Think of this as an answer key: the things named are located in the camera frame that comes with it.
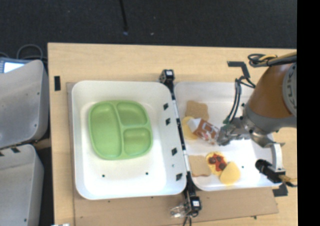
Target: wooden table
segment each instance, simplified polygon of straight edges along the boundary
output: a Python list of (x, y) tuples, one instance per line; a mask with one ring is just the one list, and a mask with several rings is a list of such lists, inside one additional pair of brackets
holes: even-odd
[[(163, 69), (173, 69), (176, 82), (234, 82), (235, 78), (242, 75), (242, 71), (240, 68), (228, 67), (227, 61), (247, 63), (249, 54), (281, 56), (293, 51), (271, 48), (49, 43), (50, 138), (55, 224), (76, 224), (66, 83), (82, 80), (156, 81)], [(254, 83), (266, 70), (266, 68), (250, 66), (248, 69)], [(274, 134), (274, 138), (276, 141), (286, 143), (282, 148), (283, 165), (288, 176), (296, 177), (297, 130), (283, 128), (279, 133)], [(200, 214), (198, 221), (195, 220), (193, 223), (197, 226), (298, 225), (298, 189), (289, 188), (288, 191), (288, 196), (275, 198), (279, 213), (253, 218), (243, 217), (246, 213), (238, 213), (235, 209), (233, 216), (230, 217), (233, 219), (223, 218), (224, 220), (204, 222), (205, 219), (201, 220)], [(248, 204), (247, 208), (253, 209), (253, 206), (254, 204)], [(244, 212), (245, 209), (245, 207), (239, 207), (239, 210)], [(175, 220), (171, 222), (171, 224), (181, 223)]]

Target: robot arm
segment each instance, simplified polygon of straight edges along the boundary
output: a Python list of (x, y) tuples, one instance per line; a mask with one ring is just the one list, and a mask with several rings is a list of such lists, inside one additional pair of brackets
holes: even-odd
[[(273, 182), (284, 181), (285, 170), (282, 166), (281, 146), (268, 135), (283, 127), (297, 127), (297, 52), (281, 57), (276, 55), (252, 54), (248, 56), (253, 67), (267, 67), (247, 104), (243, 115), (225, 120), (217, 137), (219, 145), (227, 145), (232, 140), (252, 139), (261, 147), (271, 148), (273, 161), (257, 161), (256, 167), (261, 173), (268, 173)], [(241, 82), (235, 81), (235, 100), (231, 110), (237, 110), (241, 95)]]

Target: bread slice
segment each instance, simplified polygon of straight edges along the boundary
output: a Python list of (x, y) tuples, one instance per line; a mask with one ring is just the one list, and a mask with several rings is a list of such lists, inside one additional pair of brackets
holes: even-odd
[(191, 175), (193, 177), (208, 177), (212, 174), (205, 156), (190, 155), (189, 162), (191, 167)]
[(186, 103), (185, 116), (208, 121), (208, 105), (206, 105), (205, 103), (196, 102), (194, 100), (188, 100)]

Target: yellow food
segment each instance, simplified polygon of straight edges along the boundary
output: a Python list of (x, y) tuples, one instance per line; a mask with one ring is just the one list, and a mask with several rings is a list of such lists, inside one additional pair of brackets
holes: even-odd
[(190, 119), (193, 119), (193, 117), (192, 116), (186, 116), (181, 121), (181, 127), (182, 127), (183, 136), (186, 139), (196, 140), (196, 139), (198, 139), (198, 137), (191, 132), (190, 127), (187, 125), (187, 122)]
[(225, 185), (233, 185), (241, 176), (240, 170), (236, 163), (230, 162), (220, 175), (220, 181)]

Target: wire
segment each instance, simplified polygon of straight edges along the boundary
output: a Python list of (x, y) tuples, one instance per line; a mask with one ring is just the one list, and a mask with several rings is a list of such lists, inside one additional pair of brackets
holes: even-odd
[(185, 226), (185, 225), (186, 225), (188, 218), (189, 218), (189, 226), (191, 226), (191, 224), (192, 224), (192, 219), (191, 219), (191, 216), (190, 216), (190, 215), (188, 215), (188, 216), (185, 217), (182, 226)]
[(232, 105), (232, 108), (231, 108), (229, 115), (223, 121), (224, 124), (227, 124), (230, 122), (231, 115), (233, 114), (235, 107), (236, 107), (236, 104), (237, 104), (237, 98), (238, 98), (237, 79), (235, 79), (235, 87), (234, 88), (235, 88), (235, 94), (234, 94), (233, 105)]
[(241, 82), (241, 83), (244, 84), (244, 85), (246, 85), (246, 86), (248, 86), (248, 87), (256, 88), (256, 85), (255, 85), (248, 77), (246, 78), (246, 81), (248, 81), (248, 82), (251, 84), (251, 86), (250, 86), (250, 85), (247, 85), (247, 84), (245, 84), (245, 83), (243, 83), (243, 82)]
[(280, 57), (275, 54), (266, 55), (261, 53), (253, 53), (248, 55), (248, 59), (249, 64), (254, 68), (290, 64), (297, 61), (297, 51), (287, 53)]
[(235, 93), (236, 93), (236, 104), (233, 104), (233, 106), (235, 107), (234, 109), (234, 113), (233, 113), (233, 116), (232, 118), (230, 119), (230, 123), (232, 123), (232, 121), (234, 120), (236, 114), (237, 114), (237, 111), (238, 111), (238, 108), (239, 108), (239, 104), (240, 104), (240, 96), (241, 96), (241, 93), (242, 93), (242, 89), (241, 89), (241, 85), (240, 85), (240, 80), (239, 79), (236, 79), (235, 80), (236, 82), (236, 86), (235, 86)]
[(240, 81), (240, 83), (241, 83), (242, 85), (245, 85), (245, 86), (249, 87), (249, 88), (255, 88), (255, 87), (252, 86), (251, 84), (247, 84), (247, 83), (244, 83), (244, 82), (242, 82), (242, 81)]
[(18, 52), (16, 53), (16, 58), (19, 59), (20, 58), (20, 54), (21, 54), (21, 51), (25, 48), (36, 48), (39, 52), (40, 52), (40, 55), (30, 55), (30, 56), (25, 56), (23, 59), (34, 59), (34, 58), (37, 58), (39, 60), (42, 61), (42, 59), (44, 58), (44, 53), (42, 52), (42, 49), (36, 45), (36, 44), (25, 44), (23, 46), (21, 46), (18, 50)]
[(7, 58), (9, 58), (9, 55), (7, 55), (7, 54), (4, 53), (4, 52), (0, 52), (0, 57), (7, 57)]

